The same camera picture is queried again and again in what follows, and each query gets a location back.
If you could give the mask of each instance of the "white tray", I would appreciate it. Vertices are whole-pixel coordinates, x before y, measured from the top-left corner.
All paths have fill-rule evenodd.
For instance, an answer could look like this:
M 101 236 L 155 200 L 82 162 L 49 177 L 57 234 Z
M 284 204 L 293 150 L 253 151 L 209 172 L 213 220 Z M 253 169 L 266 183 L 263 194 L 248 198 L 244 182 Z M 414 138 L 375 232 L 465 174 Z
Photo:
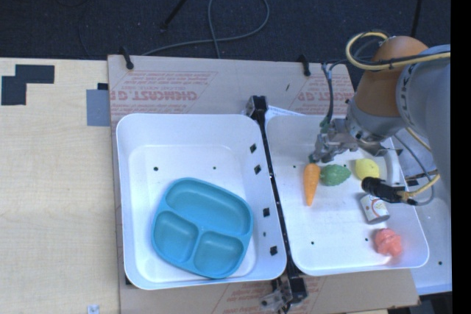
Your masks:
M 314 276 L 416 268 L 426 264 L 428 245 L 415 207 L 386 203 L 390 219 L 371 225 L 366 222 L 359 199 L 366 193 L 355 176 L 354 162 L 372 158 L 380 166 L 380 177 L 405 185 L 395 151 L 372 157 L 365 151 L 345 152 L 331 163 L 345 164 L 350 178 L 339 186 L 319 183 L 314 202 L 305 203 L 302 174 L 314 151 L 319 123 L 324 116 L 282 115 L 266 125 L 270 154 L 294 264 Z M 387 140 L 385 147 L 393 148 Z M 392 258 L 374 248 L 376 229 L 390 227 L 402 238 L 403 253 Z
M 286 251 L 258 125 L 245 115 L 131 114 L 116 129 L 124 270 L 146 290 L 270 280 Z M 224 279 L 209 279 L 161 259 L 152 248 L 157 206 L 176 179 L 193 177 L 245 199 L 254 226 L 244 260 Z

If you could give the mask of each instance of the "blue divided plate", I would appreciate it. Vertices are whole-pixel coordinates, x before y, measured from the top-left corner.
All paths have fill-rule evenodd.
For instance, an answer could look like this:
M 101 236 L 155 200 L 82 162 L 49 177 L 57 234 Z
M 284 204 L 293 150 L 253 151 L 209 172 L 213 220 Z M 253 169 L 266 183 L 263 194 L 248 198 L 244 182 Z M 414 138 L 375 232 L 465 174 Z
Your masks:
M 221 279 L 242 263 L 252 237 L 250 206 L 234 193 L 195 178 L 172 182 L 152 223 L 152 245 L 165 261 Z

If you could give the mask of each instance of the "yellow ball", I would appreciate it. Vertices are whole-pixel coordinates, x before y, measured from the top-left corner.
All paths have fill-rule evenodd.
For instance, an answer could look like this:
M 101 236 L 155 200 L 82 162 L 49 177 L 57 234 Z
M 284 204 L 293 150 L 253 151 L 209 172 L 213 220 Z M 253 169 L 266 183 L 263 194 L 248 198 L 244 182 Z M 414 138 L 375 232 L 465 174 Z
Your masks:
M 355 172 L 359 179 L 363 179 L 366 176 L 372 176 L 373 178 L 380 177 L 380 167 L 375 161 L 369 158 L 361 158 L 356 160 Z

